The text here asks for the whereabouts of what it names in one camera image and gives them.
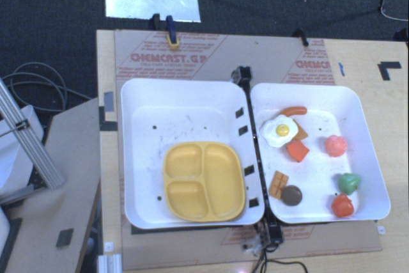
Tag white plastic tray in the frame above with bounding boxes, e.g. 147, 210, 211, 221
250, 82, 392, 224
120, 77, 266, 230

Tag thin black rod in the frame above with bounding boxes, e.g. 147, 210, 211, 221
242, 81, 272, 228

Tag yellow divided plate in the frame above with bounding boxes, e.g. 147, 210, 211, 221
162, 141, 246, 223

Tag white fried egg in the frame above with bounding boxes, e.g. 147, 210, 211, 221
260, 114, 299, 148

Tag brown cardboard board red print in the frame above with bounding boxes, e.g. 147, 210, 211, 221
114, 29, 383, 271

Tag red sausage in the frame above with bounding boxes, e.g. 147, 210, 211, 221
278, 105, 308, 118

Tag orange toast slice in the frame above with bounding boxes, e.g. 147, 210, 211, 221
291, 120, 309, 141

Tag orange-red block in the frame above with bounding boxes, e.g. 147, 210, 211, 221
286, 139, 311, 163

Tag orange waffle biscuit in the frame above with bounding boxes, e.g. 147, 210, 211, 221
268, 170, 289, 201

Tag brown round biscuit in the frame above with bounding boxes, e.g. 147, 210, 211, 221
280, 185, 303, 207

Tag pink round toy food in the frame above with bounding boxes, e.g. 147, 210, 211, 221
324, 134, 348, 158

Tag green bell pepper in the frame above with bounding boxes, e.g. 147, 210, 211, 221
338, 173, 361, 196

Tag red bell pepper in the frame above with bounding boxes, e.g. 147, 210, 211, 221
330, 194, 355, 219

